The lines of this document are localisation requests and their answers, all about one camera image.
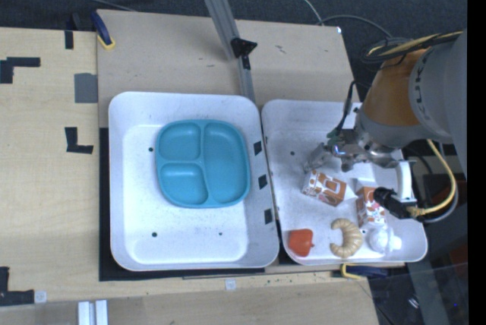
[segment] blue divided plate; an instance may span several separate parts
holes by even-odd
[[[228,122],[167,124],[157,137],[156,167],[160,189],[180,207],[227,207],[250,191],[245,140]]]

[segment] black clamp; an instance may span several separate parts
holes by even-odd
[[[233,54],[235,54],[236,58],[239,58],[241,56],[241,60],[243,61],[243,68],[245,70],[251,70],[250,59],[248,55],[250,55],[250,52],[252,52],[256,46],[257,44],[255,42],[240,39],[239,37],[236,37],[231,41]]]
[[[8,267],[0,267],[0,306],[13,306],[16,304],[33,304],[34,291],[9,292]]]

